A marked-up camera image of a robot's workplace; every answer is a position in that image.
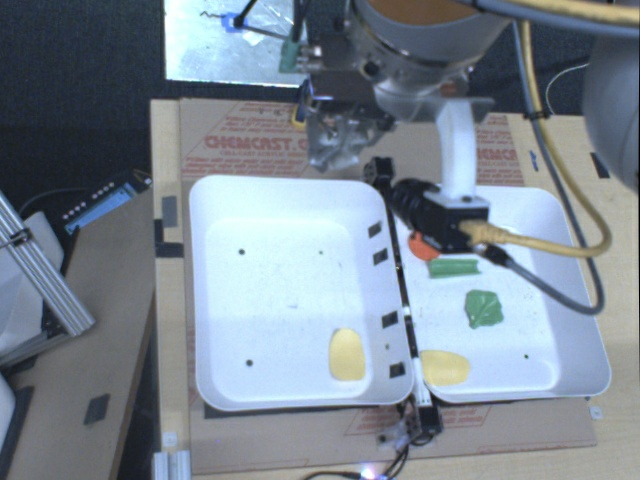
metal plate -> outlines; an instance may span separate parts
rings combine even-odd
[[[297,87],[303,75],[278,72],[282,40],[227,31],[220,16],[238,14],[249,0],[164,0],[169,80]],[[287,35],[292,0],[259,0],[248,25]]]

gray cable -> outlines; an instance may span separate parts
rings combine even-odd
[[[522,61],[522,41],[520,38],[520,32],[518,30],[518,26],[516,23],[514,23],[513,25],[513,30],[514,30],[515,40],[516,40],[516,49],[518,51],[518,67],[520,70],[520,78],[522,80],[522,85],[524,88],[525,106],[527,108],[527,112],[529,114],[533,114],[536,109],[534,108],[533,102],[531,101],[531,98],[529,96],[529,91],[528,91],[529,82],[527,80],[524,63]],[[549,174],[551,175],[553,184],[558,190],[558,194],[560,195],[560,199],[562,201],[562,206],[564,207],[565,212],[569,217],[569,222],[571,223],[571,227],[573,228],[576,234],[578,243],[580,244],[580,247],[586,247],[587,240],[585,239],[584,233],[582,232],[582,228],[573,210],[573,206],[571,205],[569,196],[567,195],[567,192],[564,189],[564,185],[562,184],[560,175],[558,174],[558,171],[556,170],[555,165],[553,164],[553,160],[551,159],[549,150],[547,149],[547,146],[544,143],[544,138],[540,131],[540,124],[538,123],[537,119],[533,119],[531,121],[531,125],[536,137],[536,142],[538,143],[538,147],[540,148],[540,152],[542,153],[542,158],[544,159],[544,163],[546,164],[547,169],[549,169]],[[578,313],[582,313],[585,315],[596,315],[600,313],[600,311],[602,311],[602,309],[604,308],[604,303],[605,303],[604,288],[602,286],[602,280],[600,279],[600,274],[598,272],[598,269],[596,268],[596,264],[593,258],[587,258],[587,266],[589,267],[589,273],[591,274],[591,278],[593,279],[593,286],[596,293],[596,304],[594,306],[585,306],[583,304],[580,304],[576,301],[569,299],[565,295],[561,294],[560,292],[558,292],[557,290],[549,286],[542,279],[537,278],[534,274],[525,270],[524,267],[518,265],[513,261],[512,263],[513,265],[516,265],[516,267],[514,268],[513,265],[508,265],[508,267],[511,270],[513,270],[518,275],[524,277],[525,279],[533,283],[535,286],[537,286],[538,288],[543,290],[545,293],[547,293],[550,297],[553,297],[558,302],[561,302],[568,308],[573,309]]]
[[[455,0],[465,5],[471,5],[472,0]],[[554,14],[538,9],[530,9],[520,4],[503,0],[476,0],[476,6],[484,11],[505,17],[542,23],[554,28],[563,28],[594,35],[624,37],[640,39],[640,29],[633,26],[613,25],[589,21],[573,16]]]

